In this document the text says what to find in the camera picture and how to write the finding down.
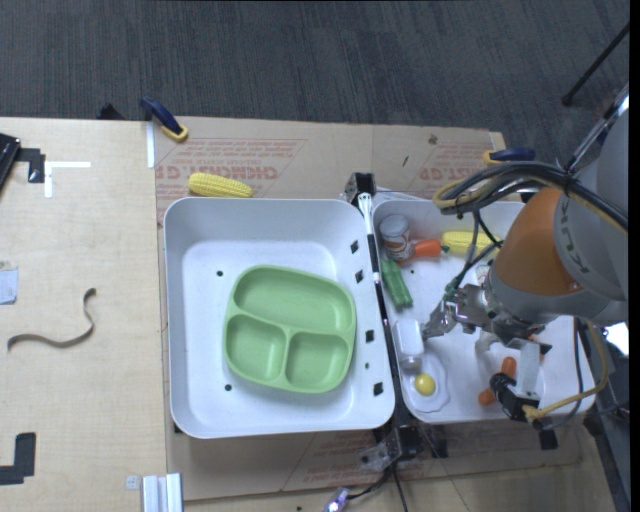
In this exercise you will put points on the white and orange can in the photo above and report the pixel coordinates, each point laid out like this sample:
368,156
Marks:
395,237

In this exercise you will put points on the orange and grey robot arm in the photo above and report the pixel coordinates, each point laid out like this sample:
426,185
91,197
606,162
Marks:
540,240

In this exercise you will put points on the green divided plate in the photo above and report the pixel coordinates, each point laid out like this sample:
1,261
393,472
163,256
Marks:
290,327

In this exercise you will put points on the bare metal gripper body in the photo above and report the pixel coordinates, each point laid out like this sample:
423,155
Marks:
475,307

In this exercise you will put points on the orange sausage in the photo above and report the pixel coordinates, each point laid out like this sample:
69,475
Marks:
486,396

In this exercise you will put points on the white fried egg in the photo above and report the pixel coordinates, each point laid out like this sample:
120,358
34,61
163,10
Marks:
425,385

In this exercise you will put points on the white plastic tray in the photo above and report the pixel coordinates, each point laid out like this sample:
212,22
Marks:
460,360
200,320

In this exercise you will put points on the yellow corn cob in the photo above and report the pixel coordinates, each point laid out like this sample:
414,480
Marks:
457,242
220,185

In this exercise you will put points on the brown cardboard board red print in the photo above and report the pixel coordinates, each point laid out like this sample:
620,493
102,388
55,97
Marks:
330,150

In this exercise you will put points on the orange carrot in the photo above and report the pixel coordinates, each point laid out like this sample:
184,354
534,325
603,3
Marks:
426,248

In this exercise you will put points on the grey curled strip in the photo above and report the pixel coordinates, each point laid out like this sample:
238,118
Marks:
50,341

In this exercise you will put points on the black cylinder on white bracket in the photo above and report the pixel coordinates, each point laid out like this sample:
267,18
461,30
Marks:
510,397

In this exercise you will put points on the white plastic bottle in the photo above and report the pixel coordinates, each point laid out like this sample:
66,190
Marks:
408,337

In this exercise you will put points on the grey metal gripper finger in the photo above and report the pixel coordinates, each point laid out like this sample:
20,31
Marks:
434,331
442,312

